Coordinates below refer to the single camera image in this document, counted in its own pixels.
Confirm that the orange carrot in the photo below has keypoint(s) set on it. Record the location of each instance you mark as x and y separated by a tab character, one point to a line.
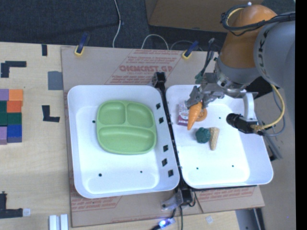
193	116

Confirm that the green broccoli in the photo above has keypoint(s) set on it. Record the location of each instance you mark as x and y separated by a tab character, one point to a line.
202	135

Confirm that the purple cube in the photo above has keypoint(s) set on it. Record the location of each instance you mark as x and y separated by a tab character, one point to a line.
3	135
4	95

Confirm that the black cylinder on white bracket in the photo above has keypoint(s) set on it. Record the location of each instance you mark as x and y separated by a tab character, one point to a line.
239	122

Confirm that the orange cube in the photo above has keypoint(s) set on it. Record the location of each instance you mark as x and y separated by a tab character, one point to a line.
16	95
14	106

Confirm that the white block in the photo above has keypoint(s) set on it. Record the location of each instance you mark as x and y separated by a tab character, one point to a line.
53	222
64	221

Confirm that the brown cardboard box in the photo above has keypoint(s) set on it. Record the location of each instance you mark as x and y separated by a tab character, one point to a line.
206	6

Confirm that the small purple and white carton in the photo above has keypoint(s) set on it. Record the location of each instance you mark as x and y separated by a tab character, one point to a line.
182	115

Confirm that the green divided plate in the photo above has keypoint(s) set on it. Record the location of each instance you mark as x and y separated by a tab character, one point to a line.
126	128

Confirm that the orange biscuit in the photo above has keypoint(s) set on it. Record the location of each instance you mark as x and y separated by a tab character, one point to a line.
202	116

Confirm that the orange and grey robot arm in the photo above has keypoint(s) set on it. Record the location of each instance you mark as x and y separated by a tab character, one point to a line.
242	49

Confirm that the blue cube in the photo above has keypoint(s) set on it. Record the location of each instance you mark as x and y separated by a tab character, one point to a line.
14	132

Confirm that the white plastic tray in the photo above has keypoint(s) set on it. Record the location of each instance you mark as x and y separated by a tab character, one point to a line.
120	174
220	166

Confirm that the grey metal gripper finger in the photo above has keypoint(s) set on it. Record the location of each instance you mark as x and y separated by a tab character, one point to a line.
195	95
211	96

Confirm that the thin black rod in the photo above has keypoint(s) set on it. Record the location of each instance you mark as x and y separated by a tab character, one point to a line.
173	138

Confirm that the brown cardboard board, red print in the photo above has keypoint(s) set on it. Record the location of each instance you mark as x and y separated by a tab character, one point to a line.
96	63

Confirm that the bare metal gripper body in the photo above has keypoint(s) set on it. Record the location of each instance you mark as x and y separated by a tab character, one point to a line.
216	84

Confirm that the green cube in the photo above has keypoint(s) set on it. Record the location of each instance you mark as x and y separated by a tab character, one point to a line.
3	106
3	118
14	118

